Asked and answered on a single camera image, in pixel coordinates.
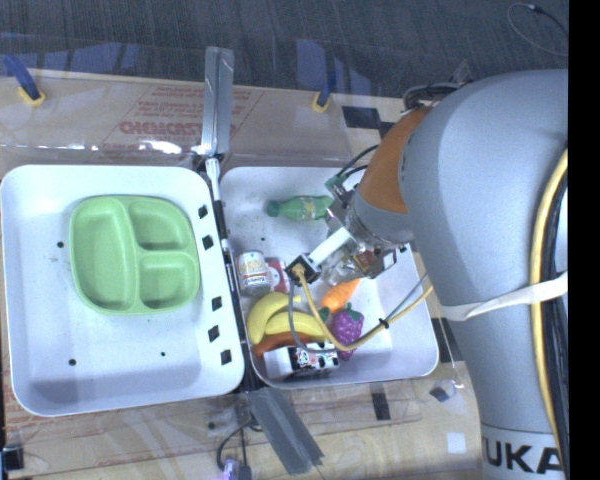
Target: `yellow cable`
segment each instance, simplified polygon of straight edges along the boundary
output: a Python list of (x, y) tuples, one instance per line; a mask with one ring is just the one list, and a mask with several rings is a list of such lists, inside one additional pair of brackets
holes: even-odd
[[(293, 272), (300, 279), (300, 283), (302, 284), (302, 289), (304, 290), (305, 296), (307, 297), (307, 302), (309, 303), (309, 309), (311, 310), (313, 317), (318, 321), (318, 324), (320, 325), (320, 328), (322, 329), (322, 332), (327, 337), (327, 339), (331, 343), (333, 343), (333, 346), (335, 348), (337, 348), (338, 350), (342, 350), (343, 352), (355, 350), (360, 345), (363, 345), (364, 343), (369, 341), (371, 338), (373, 338), (380, 331), (387, 328), (387, 327), (385, 327), (384, 323), (381, 322), (378, 325), (376, 325), (373, 329), (371, 329), (369, 332), (367, 332), (364, 336), (361, 336), (353, 343), (349, 343), (348, 345), (343, 345), (335, 338), (335, 336), (331, 333), (331, 331), (329, 330), (327, 325), (322, 321), (322, 318), (320, 318), (320, 313), (318, 312), (318, 308), (316, 308), (316, 305), (313, 302), (313, 299), (311, 298), (311, 292), (309, 291), (309, 285), (307, 284), (307, 280), (304, 277), (304, 268), (302, 267), (302, 265), (296, 265), (293, 268)], [(406, 315), (407, 312), (411, 311), (414, 307), (416, 307), (424, 299), (426, 299), (432, 291), (433, 291), (433, 286), (429, 286), (429, 288), (427, 288), (424, 291), (424, 293), (422, 295), (420, 295), (420, 297), (418, 297), (412, 304), (409, 304), (405, 309), (403, 309), (402, 311), (400, 311), (399, 313), (397, 313), (396, 315), (391, 317), (389, 320), (387, 320), (387, 324), (391, 325), (393, 322), (398, 320), (398, 318), (402, 317), (403, 315)]]
[[(533, 232), (533, 240), (531, 244), (531, 265), (529, 271), (529, 282), (530, 284), (537, 284), (542, 279), (542, 245), (544, 241), (545, 227), (549, 216), (549, 210), (551, 203), (560, 185), (560, 181), (567, 170), (568, 165), (568, 150), (565, 149), (564, 153), (560, 157), (558, 164), (556, 165), (547, 186), (545, 187), (544, 194), (540, 200), (538, 207), (538, 214), (536, 217), (535, 228)], [(540, 302), (531, 304), (531, 329), (533, 339), (533, 350), (535, 352), (536, 369), (538, 371), (538, 381), (540, 383), (540, 392), (542, 394), (542, 400), (544, 407), (547, 412), (547, 418), (549, 425), (551, 425), (551, 431), (553, 433), (556, 445), (560, 450), (560, 456), (563, 453), (560, 448), (560, 439), (558, 436), (558, 428), (556, 424), (556, 418), (553, 407), (553, 399), (551, 397), (551, 390), (549, 388), (549, 380), (546, 369), (546, 358), (544, 353), (544, 330), (542, 324), (542, 305)]]

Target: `green plate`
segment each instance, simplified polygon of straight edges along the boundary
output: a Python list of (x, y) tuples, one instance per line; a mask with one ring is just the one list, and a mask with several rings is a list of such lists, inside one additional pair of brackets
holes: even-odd
[(177, 309), (200, 287), (191, 222), (178, 206), (157, 197), (82, 201), (71, 216), (70, 256), (80, 298), (105, 313)]

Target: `toy carrot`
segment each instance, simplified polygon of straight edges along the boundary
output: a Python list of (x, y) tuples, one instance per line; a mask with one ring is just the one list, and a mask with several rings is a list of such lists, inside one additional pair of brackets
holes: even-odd
[[(311, 343), (312, 341), (316, 341), (315, 336), (311, 336), (309, 334), (297, 333), (298, 338), (304, 344)], [(251, 352), (256, 357), (262, 357), (265, 352), (269, 352), (269, 350), (274, 350), (276, 348), (281, 347), (292, 347), (295, 346), (296, 342), (293, 339), (293, 335), (291, 331), (280, 332), (278, 334), (265, 334), (264, 338), (257, 344), (251, 347)]]
[(353, 292), (360, 283), (360, 279), (361, 278), (358, 277), (353, 281), (338, 283), (329, 288), (327, 293), (324, 294), (324, 297), (322, 297), (321, 307), (329, 308), (330, 313), (335, 313), (342, 309), (353, 295)]

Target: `kuka logo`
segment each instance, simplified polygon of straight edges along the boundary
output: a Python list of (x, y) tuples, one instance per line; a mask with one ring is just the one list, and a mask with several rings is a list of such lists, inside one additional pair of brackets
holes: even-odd
[(490, 443), (486, 437), (482, 438), (482, 459), (494, 467), (506, 467), (510, 470), (521, 470), (525, 473), (544, 475), (547, 471), (563, 471), (560, 455), (557, 448), (545, 447), (538, 460), (538, 464), (528, 464), (524, 458), (532, 446), (521, 445), (514, 451), (511, 443), (496, 441)]

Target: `yellow banana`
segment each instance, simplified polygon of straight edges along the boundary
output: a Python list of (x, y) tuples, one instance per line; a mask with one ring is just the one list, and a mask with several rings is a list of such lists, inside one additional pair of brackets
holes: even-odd
[[(324, 332), (322, 332), (322, 329), (318, 325), (316, 319), (312, 315), (308, 315), (302, 311), (293, 312), (293, 327), (295, 328), (296, 332), (313, 336), (318, 341), (325, 339)], [(269, 318), (269, 321), (264, 328), (264, 333), (267, 335), (278, 334), (281, 332), (289, 332), (290, 330), (289, 313), (284, 311)]]
[[(300, 302), (302, 297), (296, 295), (293, 302)], [(257, 345), (264, 336), (264, 328), (276, 311), (289, 304), (289, 296), (281, 292), (270, 292), (256, 302), (247, 315), (247, 335), (252, 345)]]

